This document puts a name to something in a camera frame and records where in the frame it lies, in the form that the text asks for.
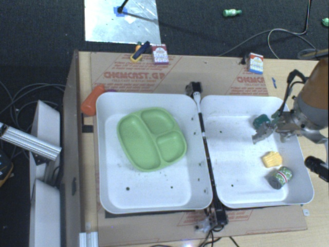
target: small box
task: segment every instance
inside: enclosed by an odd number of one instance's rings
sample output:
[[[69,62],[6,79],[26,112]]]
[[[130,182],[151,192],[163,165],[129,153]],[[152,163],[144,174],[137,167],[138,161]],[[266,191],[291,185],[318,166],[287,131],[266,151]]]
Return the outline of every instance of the small box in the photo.
[[[264,57],[255,53],[249,54],[248,71],[263,74]]]
[[[152,55],[155,65],[167,65],[169,64],[169,58],[167,53],[167,48],[165,44],[153,45]]]

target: blue mark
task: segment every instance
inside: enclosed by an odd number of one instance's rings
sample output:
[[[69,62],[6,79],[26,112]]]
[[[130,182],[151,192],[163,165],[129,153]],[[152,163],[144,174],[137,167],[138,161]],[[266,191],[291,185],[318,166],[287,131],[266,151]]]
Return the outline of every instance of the blue mark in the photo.
[[[119,6],[115,6],[115,7],[113,8],[114,14],[115,14],[116,16],[118,16],[118,17],[123,17],[123,16],[124,16],[124,13],[128,13],[127,9],[124,7],[123,10],[122,10],[122,13],[119,14],[119,13],[118,13],[118,8],[119,8]]]
[[[272,81],[273,81],[273,86],[274,88],[277,88],[277,85],[276,85],[276,80],[272,77]]]

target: green bottle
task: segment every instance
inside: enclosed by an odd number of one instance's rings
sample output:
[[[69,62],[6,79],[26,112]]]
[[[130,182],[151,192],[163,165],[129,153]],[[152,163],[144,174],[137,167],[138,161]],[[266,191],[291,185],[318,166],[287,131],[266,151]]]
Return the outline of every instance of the green bottle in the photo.
[[[326,18],[326,19],[322,19],[322,24],[326,27],[329,26],[329,18]]]
[[[235,16],[237,14],[242,14],[242,10],[236,10],[236,9],[225,9],[223,11],[223,16]]]

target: black and yellow object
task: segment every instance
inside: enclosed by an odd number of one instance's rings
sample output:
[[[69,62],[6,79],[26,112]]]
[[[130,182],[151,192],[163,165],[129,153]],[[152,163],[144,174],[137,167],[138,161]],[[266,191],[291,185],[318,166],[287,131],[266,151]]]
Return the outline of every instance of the black and yellow object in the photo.
[[[11,160],[0,149],[0,187],[9,178],[13,167],[14,165],[12,164]]]

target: cardboard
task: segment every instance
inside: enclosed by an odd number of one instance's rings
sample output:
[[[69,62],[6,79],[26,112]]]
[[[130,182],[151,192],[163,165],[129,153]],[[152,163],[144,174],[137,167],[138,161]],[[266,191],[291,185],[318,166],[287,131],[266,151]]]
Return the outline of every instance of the cardboard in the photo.
[[[92,86],[99,83],[103,83],[107,90],[121,92],[183,94],[191,81],[201,81],[202,96],[268,95],[263,76],[248,72],[247,66],[241,65],[238,58],[169,56],[168,66],[156,66],[148,55],[137,63],[130,62],[130,54],[84,52],[80,56],[80,63],[84,62],[84,69],[79,70],[80,89],[86,89],[80,92],[80,101],[88,95]],[[86,122],[96,127],[97,122],[88,117],[84,118]],[[203,210],[138,215],[106,213],[99,201],[97,136],[82,133],[81,145],[88,146],[87,158],[82,155],[84,164],[88,166],[88,172],[85,171],[88,179],[84,180],[84,186],[95,186],[93,191],[84,191],[84,217],[87,229],[98,231],[100,247],[204,238],[204,233],[195,230],[195,226],[205,218]],[[90,173],[93,152],[95,175]],[[230,210],[227,214],[229,224],[216,236],[307,229],[300,206]]]

